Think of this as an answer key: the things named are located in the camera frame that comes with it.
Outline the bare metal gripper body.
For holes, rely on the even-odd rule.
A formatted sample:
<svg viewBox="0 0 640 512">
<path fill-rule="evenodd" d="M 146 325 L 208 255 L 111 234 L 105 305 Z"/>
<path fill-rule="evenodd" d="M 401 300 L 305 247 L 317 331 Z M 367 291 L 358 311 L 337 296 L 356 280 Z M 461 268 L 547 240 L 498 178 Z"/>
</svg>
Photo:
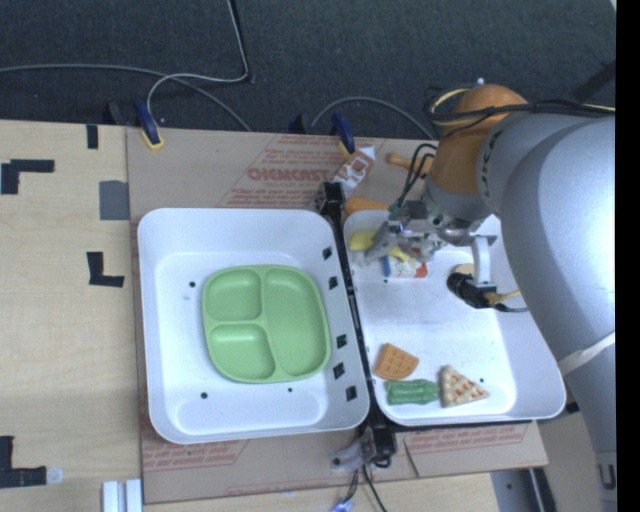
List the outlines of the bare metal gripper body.
<svg viewBox="0 0 640 512">
<path fill-rule="evenodd" d="M 444 245 L 464 245 L 476 231 L 476 222 L 458 219 L 431 203 L 410 200 L 389 208 L 388 222 L 399 229 L 398 246 L 406 251 L 410 240 L 439 239 Z"/>
</svg>

